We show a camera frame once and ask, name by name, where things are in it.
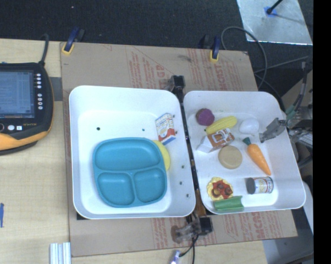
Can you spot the red white blue carton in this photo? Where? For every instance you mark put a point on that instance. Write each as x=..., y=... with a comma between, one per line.
x=165, y=128

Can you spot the orange and white carton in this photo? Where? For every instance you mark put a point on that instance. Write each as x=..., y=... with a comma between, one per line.
x=217, y=140

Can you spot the tan round biscuit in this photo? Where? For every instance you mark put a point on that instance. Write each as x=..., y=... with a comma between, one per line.
x=230, y=157

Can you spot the brown cardboard board red print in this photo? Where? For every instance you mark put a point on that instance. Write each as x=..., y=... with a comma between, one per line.
x=105, y=65

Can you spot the green celery piece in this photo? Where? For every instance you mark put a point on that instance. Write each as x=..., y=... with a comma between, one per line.
x=228, y=204

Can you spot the small can with grey lid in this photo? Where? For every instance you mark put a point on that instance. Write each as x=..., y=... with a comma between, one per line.
x=261, y=185

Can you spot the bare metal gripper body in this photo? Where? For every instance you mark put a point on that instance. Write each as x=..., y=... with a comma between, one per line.
x=303, y=123

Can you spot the yellow and red pizza slice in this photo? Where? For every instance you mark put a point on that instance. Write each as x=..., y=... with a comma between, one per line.
x=219, y=188

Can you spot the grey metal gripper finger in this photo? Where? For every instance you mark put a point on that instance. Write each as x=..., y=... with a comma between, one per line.
x=272, y=129
x=303, y=139

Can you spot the white egg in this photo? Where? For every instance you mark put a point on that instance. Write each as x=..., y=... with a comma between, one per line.
x=249, y=126

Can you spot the purple toy cabbage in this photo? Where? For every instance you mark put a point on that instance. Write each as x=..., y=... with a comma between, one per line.
x=204, y=117

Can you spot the blue divided plate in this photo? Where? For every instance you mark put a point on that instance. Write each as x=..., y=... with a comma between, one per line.
x=127, y=155

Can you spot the white plastic tray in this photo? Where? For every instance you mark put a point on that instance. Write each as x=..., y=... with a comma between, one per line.
x=283, y=180
x=121, y=100

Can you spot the yellow round toy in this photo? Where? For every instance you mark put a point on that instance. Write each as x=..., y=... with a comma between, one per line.
x=165, y=157

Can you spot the yellow corn cob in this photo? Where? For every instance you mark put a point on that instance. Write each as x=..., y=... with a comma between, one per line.
x=221, y=124

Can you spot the orange carrot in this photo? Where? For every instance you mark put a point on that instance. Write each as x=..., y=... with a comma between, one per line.
x=257, y=155

